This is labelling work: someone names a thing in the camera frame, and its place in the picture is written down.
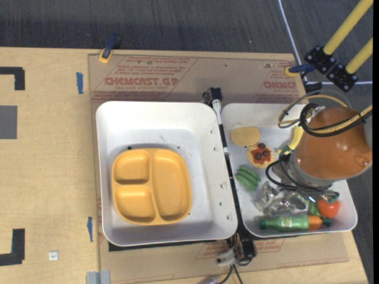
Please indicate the red toy tomato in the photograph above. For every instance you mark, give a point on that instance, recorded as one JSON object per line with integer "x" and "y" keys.
{"x": 329, "y": 209}

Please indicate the thin black and white rod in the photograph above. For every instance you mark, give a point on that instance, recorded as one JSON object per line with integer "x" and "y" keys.
{"x": 226, "y": 155}

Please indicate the white plastic tray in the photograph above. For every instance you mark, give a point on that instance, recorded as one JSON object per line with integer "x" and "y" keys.
{"x": 165, "y": 123}
{"x": 263, "y": 117}

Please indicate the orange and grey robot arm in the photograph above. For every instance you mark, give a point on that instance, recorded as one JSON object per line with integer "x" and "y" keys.
{"x": 331, "y": 146}

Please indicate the orange divided plate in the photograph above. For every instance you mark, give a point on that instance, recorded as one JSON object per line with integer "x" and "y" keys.
{"x": 151, "y": 186}

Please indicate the tan round biscuit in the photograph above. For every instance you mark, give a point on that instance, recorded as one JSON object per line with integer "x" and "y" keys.
{"x": 245, "y": 136}

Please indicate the orange carrot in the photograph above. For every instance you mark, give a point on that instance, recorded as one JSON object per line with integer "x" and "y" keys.
{"x": 315, "y": 222}

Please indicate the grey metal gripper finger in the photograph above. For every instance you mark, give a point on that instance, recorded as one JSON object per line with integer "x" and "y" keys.
{"x": 275, "y": 209}
{"x": 268, "y": 192}

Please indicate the green toy vegetable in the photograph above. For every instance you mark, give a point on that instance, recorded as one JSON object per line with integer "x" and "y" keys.
{"x": 313, "y": 209}

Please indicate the green plastic bottle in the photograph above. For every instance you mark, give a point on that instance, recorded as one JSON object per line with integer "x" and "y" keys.
{"x": 284, "y": 223}

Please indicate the black cylinder on white bracket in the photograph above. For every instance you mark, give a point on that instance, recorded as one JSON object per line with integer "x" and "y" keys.
{"x": 316, "y": 110}

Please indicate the brown cardboard board red print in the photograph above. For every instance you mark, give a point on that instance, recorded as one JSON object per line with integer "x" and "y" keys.
{"x": 165, "y": 78}

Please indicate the round toy pizza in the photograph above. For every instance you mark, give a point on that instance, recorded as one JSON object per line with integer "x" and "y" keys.
{"x": 260, "y": 160}

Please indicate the green pea pods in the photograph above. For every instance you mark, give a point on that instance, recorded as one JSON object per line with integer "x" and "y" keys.
{"x": 248, "y": 178}

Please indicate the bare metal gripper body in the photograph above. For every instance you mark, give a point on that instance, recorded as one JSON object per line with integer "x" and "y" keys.
{"x": 296, "y": 201}

